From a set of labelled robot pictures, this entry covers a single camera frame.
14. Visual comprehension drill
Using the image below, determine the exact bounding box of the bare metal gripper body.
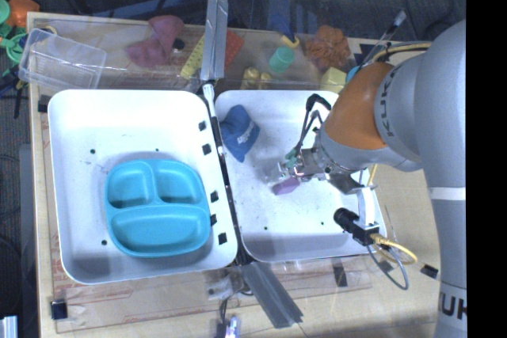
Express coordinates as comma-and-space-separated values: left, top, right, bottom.
295, 148, 360, 183

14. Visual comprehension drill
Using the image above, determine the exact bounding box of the purple block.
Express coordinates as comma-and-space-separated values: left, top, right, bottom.
271, 177, 301, 196

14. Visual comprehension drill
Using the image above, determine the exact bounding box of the white plastic tray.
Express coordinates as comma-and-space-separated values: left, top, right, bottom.
213, 89, 390, 264
47, 88, 239, 287

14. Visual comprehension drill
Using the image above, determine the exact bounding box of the blue bean bag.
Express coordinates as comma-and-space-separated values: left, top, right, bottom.
218, 103, 261, 164

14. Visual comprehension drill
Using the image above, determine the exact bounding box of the thin black and white rod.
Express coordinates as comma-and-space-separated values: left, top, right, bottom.
202, 82, 247, 265

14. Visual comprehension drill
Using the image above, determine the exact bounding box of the pale yellow cube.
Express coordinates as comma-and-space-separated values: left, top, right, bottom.
319, 66, 349, 94

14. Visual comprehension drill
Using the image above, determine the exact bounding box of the pale yellow toy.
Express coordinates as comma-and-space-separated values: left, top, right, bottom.
241, 66, 275, 91

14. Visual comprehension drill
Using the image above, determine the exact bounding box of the green cup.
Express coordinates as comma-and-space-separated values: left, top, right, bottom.
268, 46, 296, 75

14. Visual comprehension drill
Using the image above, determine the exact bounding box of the orange cloth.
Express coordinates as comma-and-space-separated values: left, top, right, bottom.
303, 25, 353, 71

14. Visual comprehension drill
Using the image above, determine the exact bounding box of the orange studded plate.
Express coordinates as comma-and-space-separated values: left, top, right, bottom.
224, 30, 246, 71

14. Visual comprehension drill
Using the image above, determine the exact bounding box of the blue divided plate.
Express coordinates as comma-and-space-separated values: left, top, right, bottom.
103, 158, 212, 260

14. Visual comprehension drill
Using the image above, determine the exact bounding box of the yellow perforated bar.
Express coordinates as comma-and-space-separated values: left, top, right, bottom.
179, 32, 208, 79

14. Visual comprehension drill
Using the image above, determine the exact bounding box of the clear plastic container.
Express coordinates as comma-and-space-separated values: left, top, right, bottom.
17, 27, 109, 91

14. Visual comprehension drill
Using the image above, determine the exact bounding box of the black cylinder on white bracket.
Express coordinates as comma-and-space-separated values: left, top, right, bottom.
333, 185, 387, 247

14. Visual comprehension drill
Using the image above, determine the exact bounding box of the black block with thin wires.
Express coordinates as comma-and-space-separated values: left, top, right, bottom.
215, 314, 242, 338

